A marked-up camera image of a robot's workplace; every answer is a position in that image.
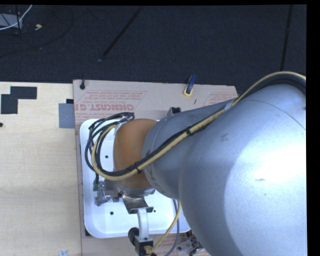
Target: white cable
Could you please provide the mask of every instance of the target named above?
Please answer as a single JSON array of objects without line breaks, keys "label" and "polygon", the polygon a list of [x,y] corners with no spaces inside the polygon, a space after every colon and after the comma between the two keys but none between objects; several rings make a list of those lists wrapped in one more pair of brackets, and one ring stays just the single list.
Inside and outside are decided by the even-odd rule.
[{"label": "white cable", "polygon": [[[33,6],[33,4],[31,4],[31,5],[29,6],[29,8],[24,12],[24,14],[23,14],[23,15],[21,16],[21,18],[19,19],[19,23],[20,23],[20,21],[26,16],[26,14],[30,11],[30,9],[32,8],[32,6]],[[2,28],[0,28],[0,30],[10,29],[10,28],[14,27],[14,26],[17,25],[17,24],[18,24],[18,22],[14,23],[14,24],[12,24],[12,25],[10,25],[10,26],[2,27]]]}]

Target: black carpet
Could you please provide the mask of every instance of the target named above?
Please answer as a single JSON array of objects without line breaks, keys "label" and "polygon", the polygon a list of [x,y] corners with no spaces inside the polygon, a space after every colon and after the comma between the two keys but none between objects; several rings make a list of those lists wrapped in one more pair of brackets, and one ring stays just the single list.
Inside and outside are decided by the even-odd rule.
[{"label": "black carpet", "polygon": [[196,84],[241,93],[280,70],[306,75],[307,5],[291,7],[144,6],[114,42],[139,6],[33,5],[20,29],[0,28],[0,81],[185,83],[196,74]]}]

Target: cardboard sheet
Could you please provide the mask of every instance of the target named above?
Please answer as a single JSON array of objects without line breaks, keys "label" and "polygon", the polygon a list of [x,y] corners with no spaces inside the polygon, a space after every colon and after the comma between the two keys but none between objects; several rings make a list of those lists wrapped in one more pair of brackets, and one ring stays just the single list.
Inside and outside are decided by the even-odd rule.
[{"label": "cardboard sheet", "polygon": [[[136,119],[160,120],[167,116],[171,107],[187,111],[234,99],[238,94],[234,86],[226,85],[194,84],[192,94],[187,97],[184,95],[186,84],[85,80],[83,89],[81,84],[82,80],[73,81],[82,255],[132,256],[135,249],[128,237],[98,239],[86,236],[79,136],[81,124],[89,119],[106,118],[120,112],[134,112]],[[175,234],[170,234],[157,248],[158,256],[168,252],[174,237]],[[153,238],[157,241],[160,235]],[[180,234],[180,242],[185,238],[185,234]],[[175,250],[171,255],[186,254]],[[196,255],[209,256],[205,250]]]}]

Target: black pole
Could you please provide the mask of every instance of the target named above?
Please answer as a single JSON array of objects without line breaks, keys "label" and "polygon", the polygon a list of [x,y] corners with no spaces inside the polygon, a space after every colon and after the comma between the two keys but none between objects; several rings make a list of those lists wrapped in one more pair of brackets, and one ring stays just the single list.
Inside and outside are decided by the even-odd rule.
[{"label": "black pole", "polygon": [[135,11],[135,13],[133,14],[133,16],[131,17],[131,19],[127,22],[127,24],[123,27],[123,29],[121,30],[121,32],[117,35],[117,37],[113,40],[113,42],[110,44],[110,46],[104,51],[104,53],[102,54],[101,58],[98,59],[98,62],[101,62],[102,60],[104,60],[106,58],[106,55],[110,52],[110,50],[112,49],[112,47],[115,46],[115,44],[117,43],[117,41],[120,39],[120,37],[125,33],[125,31],[127,30],[127,28],[130,26],[130,24],[135,20],[135,18],[138,16],[138,14],[142,11],[142,9],[144,8],[144,6],[139,6],[138,10]]},{"label": "black pole", "polygon": [[285,37],[284,37],[284,45],[283,45],[283,51],[282,51],[282,60],[281,60],[280,71],[284,70],[284,65],[285,65],[288,38],[289,38],[290,27],[291,27],[292,9],[293,9],[293,4],[290,4],[289,5],[289,12],[288,12],[288,19],[286,21]]}]

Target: light wood surface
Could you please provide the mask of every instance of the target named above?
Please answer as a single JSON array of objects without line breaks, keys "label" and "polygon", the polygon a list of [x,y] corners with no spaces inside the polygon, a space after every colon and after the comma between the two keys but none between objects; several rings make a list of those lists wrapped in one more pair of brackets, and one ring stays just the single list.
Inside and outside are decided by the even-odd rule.
[{"label": "light wood surface", "polygon": [[0,255],[80,256],[75,129],[59,128],[73,85],[0,82],[0,94],[10,86],[37,87],[37,99],[0,114]]}]

